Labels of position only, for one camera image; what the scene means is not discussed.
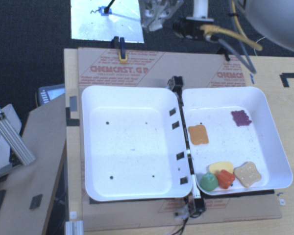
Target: dark floor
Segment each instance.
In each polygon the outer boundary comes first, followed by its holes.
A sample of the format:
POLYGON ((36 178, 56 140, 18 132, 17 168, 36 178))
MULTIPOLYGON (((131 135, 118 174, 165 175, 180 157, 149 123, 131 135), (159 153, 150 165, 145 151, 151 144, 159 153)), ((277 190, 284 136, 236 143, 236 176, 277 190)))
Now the dark floor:
MULTIPOLYGON (((174 20, 192 13, 192 1, 185 1, 172 19, 164 23, 162 30, 144 33, 144 44, 127 44, 128 49, 176 51, 190 53, 216 53, 219 46, 210 43, 178 39, 172 32, 174 20)), ((228 0, 210 0, 209 17, 215 24, 232 28, 228 16, 228 0)), ((39 87, 64 82, 63 49, 77 47, 110 46, 108 42, 71 39, 70 0, 0 0, 0 106, 12 103, 19 117, 24 120, 35 106, 35 93, 39 87)), ((246 34, 252 40, 262 36, 240 17, 246 34)), ((238 43, 227 39, 237 50, 238 43)), ((293 56, 268 40, 261 44, 259 55, 293 56)), ((47 234, 62 234, 65 218, 65 189, 60 180, 54 210, 47 234)))

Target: white tray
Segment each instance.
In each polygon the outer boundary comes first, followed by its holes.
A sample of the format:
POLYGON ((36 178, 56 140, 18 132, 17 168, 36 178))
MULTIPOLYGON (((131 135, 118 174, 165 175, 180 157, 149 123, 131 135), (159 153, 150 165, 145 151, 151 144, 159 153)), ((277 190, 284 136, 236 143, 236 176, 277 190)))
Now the white tray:
MULTIPOLYGON (((175 94, 163 88, 91 86, 82 94, 85 185, 98 201, 176 198, 192 188, 175 94)), ((218 161, 234 167, 252 161, 262 180, 244 188, 238 180, 210 195, 285 188, 292 172, 264 94, 254 87, 188 89, 187 126, 204 124, 208 144, 190 148, 200 176, 218 161), (252 123, 236 126, 231 111, 245 110, 252 123)))

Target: table surface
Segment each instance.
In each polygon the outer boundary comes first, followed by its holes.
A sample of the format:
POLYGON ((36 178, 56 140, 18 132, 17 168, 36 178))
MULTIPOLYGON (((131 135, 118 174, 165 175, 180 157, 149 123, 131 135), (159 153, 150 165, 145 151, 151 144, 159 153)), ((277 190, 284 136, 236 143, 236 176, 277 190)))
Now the table surface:
MULTIPOLYGON (((255 67, 257 67, 257 82, 253 84, 248 70, 242 68, 245 83, 247 86, 255 86, 265 93, 294 177, 294 79, 288 79, 289 87, 283 87, 280 78, 282 73, 294 73, 294 58, 251 57, 251 59, 255 67)), ((65 86, 66 107, 69 107, 70 97, 79 94, 77 49, 65 50, 65 86)), ((71 112, 71 118, 79 118, 79 112, 71 112)), ((76 221, 82 219, 80 138, 78 127, 67 127, 67 159, 69 210, 77 212, 77 218, 71 219, 71 221, 76 221)), ((282 193, 278 198, 283 199, 286 203, 281 206, 281 219, 187 225, 184 234, 198 234, 199 230, 201 234, 294 234, 294 178, 290 187, 277 189, 277 192, 282 193)), ((168 235, 177 229, 177 227, 170 226, 85 232, 85 234, 168 235)))

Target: toy food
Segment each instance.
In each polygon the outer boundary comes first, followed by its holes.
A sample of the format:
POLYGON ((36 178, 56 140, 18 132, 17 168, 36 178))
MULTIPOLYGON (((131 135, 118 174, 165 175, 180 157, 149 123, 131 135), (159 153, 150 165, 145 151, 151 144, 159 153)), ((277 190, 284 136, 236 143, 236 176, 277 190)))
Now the toy food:
POLYGON ((209 171, 212 174, 217 174, 222 170, 226 170, 233 174, 234 172, 233 164, 231 162, 222 161, 222 162, 216 162, 214 164, 209 165, 209 171))
POLYGON ((235 176, 226 170, 221 170, 221 172, 216 175, 216 178, 219 186, 223 189, 228 189, 235 180, 235 176))
POLYGON ((246 188, 261 180, 261 175, 253 162, 247 162, 241 167, 235 168, 234 175, 246 188))
POLYGON ((218 186, 218 180, 214 174, 207 172, 200 179, 199 185, 206 191, 212 191, 218 186))
POLYGON ((237 126, 249 125, 251 123, 251 120, 249 120, 249 117, 244 110, 233 111, 231 114, 237 126))
POLYGON ((188 131, 191 135, 191 142, 194 145, 199 145, 201 143, 207 144, 209 143, 206 127, 202 124, 196 126, 190 126, 188 131))

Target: red toy vegetable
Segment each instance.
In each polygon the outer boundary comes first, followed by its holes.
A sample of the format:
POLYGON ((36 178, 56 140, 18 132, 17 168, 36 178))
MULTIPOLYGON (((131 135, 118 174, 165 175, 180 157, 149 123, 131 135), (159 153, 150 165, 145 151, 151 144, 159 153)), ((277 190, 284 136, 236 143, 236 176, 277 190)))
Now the red toy vegetable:
POLYGON ((219 186, 223 189, 228 189, 235 180, 235 176, 226 170, 221 170, 216 175, 216 178, 218 180, 219 186))

